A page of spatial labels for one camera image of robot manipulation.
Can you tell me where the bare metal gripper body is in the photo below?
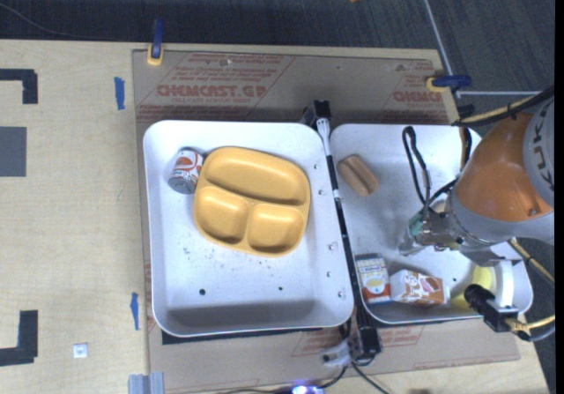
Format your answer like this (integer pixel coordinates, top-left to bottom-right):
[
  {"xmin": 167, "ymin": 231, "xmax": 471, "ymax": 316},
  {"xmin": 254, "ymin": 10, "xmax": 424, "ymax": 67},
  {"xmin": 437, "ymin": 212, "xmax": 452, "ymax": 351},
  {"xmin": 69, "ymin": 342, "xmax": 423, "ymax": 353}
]
[{"xmin": 416, "ymin": 205, "xmax": 469, "ymax": 251}]

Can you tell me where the white plastic tray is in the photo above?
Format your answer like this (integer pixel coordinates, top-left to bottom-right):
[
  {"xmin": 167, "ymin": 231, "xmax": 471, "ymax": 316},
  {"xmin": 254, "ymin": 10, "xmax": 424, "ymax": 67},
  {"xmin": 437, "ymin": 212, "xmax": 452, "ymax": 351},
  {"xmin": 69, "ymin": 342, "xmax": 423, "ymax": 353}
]
[
  {"xmin": 329, "ymin": 123, "xmax": 535, "ymax": 325},
  {"xmin": 142, "ymin": 119, "xmax": 355, "ymax": 338}
]

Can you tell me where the orange and white carton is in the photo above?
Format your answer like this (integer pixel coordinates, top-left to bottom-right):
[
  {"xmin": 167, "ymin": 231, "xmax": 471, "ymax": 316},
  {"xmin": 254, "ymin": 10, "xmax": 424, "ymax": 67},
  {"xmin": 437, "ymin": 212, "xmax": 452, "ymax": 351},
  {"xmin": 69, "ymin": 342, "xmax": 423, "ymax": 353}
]
[{"xmin": 389, "ymin": 268, "xmax": 452, "ymax": 307}]

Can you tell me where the small yellow and red carton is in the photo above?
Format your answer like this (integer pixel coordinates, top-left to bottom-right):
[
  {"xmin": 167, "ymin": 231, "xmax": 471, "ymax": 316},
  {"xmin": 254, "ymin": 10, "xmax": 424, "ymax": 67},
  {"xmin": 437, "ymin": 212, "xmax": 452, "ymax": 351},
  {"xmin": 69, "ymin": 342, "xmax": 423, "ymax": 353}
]
[{"xmin": 353, "ymin": 252, "xmax": 393, "ymax": 307}]

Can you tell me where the yellow banana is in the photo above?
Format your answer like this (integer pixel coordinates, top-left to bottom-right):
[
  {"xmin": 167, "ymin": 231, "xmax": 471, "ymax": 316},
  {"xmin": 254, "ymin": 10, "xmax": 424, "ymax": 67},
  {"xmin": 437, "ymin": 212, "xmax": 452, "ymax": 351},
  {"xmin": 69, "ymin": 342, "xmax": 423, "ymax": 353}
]
[{"xmin": 450, "ymin": 265, "xmax": 494, "ymax": 311}]

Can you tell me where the brown toy sausage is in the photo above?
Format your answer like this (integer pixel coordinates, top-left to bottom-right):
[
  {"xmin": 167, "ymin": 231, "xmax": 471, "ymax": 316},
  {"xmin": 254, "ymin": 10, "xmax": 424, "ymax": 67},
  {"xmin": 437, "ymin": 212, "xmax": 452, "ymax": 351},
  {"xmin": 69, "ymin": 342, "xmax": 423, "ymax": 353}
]
[{"xmin": 336, "ymin": 153, "xmax": 381, "ymax": 197}]

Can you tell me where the thin black and white rod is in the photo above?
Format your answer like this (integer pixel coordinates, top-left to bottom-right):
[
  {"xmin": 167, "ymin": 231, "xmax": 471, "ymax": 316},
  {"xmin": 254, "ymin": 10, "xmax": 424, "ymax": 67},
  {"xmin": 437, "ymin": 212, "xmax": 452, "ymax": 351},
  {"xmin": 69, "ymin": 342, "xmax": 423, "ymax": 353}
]
[{"xmin": 315, "ymin": 117, "xmax": 369, "ymax": 328}]

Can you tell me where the orange divided plate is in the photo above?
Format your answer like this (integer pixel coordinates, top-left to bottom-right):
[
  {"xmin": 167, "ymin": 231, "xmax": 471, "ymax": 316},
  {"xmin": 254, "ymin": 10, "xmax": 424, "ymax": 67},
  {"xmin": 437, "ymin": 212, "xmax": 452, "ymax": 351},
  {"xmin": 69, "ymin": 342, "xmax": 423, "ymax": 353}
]
[{"xmin": 192, "ymin": 145, "xmax": 312, "ymax": 258}]

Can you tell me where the brown cardboard board red print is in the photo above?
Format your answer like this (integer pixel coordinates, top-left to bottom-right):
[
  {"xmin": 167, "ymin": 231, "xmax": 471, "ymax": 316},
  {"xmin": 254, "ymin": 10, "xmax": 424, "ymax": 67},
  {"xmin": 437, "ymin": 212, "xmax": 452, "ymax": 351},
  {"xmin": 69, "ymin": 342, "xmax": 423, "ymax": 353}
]
[{"xmin": 131, "ymin": 48, "xmax": 522, "ymax": 390}]

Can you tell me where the orange and white can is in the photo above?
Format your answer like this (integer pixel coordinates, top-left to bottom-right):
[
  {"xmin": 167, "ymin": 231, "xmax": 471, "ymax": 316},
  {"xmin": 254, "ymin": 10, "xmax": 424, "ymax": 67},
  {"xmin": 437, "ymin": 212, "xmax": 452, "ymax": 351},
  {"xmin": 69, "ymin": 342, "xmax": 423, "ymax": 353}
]
[{"xmin": 167, "ymin": 147, "xmax": 205, "ymax": 196}]

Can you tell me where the black cylinder on white bracket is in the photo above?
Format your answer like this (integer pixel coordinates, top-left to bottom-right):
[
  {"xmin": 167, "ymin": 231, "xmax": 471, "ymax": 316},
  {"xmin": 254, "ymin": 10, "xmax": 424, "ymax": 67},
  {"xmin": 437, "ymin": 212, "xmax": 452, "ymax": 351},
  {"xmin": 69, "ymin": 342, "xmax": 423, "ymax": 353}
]
[{"xmin": 463, "ymin": 259, "xmax": 521, "ymax": 334}]

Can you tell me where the black block with thin wires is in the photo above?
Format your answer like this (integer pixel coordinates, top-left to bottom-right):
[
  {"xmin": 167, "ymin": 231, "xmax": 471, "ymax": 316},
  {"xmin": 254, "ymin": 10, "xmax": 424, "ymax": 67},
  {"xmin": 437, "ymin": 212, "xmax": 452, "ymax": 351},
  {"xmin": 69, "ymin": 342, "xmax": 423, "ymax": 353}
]
[
  {"xmin": 354, "ymin": 324, "xmax": 382, "ymax": 361},
  {"xmin": 302, "ymin": 99, "xmax": 332, "ymax": 128}
]

